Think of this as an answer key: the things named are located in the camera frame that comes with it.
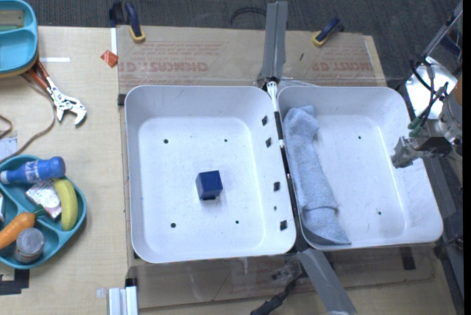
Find light blue towel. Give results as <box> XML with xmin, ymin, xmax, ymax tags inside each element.
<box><xmin>282</xmin><ymin>105</ymin><xmax>353</xmax><ymax>246</ymax></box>

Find brown cardboard board red print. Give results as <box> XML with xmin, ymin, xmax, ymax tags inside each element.
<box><xmin>116</xmin><ymin>25</ymin><xmax>442</xmax><ymax>309</ymax></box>

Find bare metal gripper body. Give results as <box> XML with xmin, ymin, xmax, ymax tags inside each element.
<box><xmin>414</xmin><ymin>113</ymin><xmax>464</xmax><ymax>160</ymax></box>

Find blue and white bottle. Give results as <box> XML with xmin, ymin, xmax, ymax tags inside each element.
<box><xmin>0</xmin><ymin>156</ymin><xmax>67</xmax><ymax>185</ymax></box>

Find white plastic tray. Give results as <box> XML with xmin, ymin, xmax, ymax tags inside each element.
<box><xmin>276</xmin><ymin>85</ymin><xmax>445</xmax><ymax>252</ymax></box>
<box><xmin>124</xmin><ymin>85</ymin><xmax>297</xmax><ymax>265</ymax></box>

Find yellow banana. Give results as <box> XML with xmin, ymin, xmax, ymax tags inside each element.
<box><xmin>53</xmin><ymin>178</ymin><xmax>79</xmax><ymax>232</ymax></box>

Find teal divided plate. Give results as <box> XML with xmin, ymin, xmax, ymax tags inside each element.
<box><xmin>0</xmin><ymin>154</ymin><xmax>88</xmax><ymax>270</ymax></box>

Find small grey can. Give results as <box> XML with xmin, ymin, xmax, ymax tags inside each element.
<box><xmin>13</xmin><ymin>227</ymin><xmax>46</xmax><ymax>265</ymax></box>

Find small red packet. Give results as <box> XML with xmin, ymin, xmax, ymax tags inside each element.
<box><xmin>100</xmin><ymin>49</ymin><xmax>119</xmax><ymax>68</ymax></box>

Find orange-handled metal pliers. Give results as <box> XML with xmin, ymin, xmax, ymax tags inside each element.
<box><xmin>26</xmin><ymin>60</ymin><xmax>88</xmax><ymax>127</ymax></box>

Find blue cube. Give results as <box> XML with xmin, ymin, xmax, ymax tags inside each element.
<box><xmin>194</xmin><ymin>169</ymin><xmax>224</xmax><ymax>202</ymax></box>

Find orange carrot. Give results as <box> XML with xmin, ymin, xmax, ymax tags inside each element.
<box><xmin>0</xmin><ymin>211</ymin><xmax>38</xmax><ymax>250</ymax></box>

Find light blue divided plate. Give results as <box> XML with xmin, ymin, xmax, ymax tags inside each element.
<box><xmin>0</xmin><ymin>0</ymin><xmax>39</xmax><ymax>74</ymax></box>

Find white and pink packet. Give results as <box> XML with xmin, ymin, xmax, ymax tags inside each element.
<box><xmin>25</xmin><ymin>179</ymin><xmax>63</xmax><ymax>220</ymax></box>

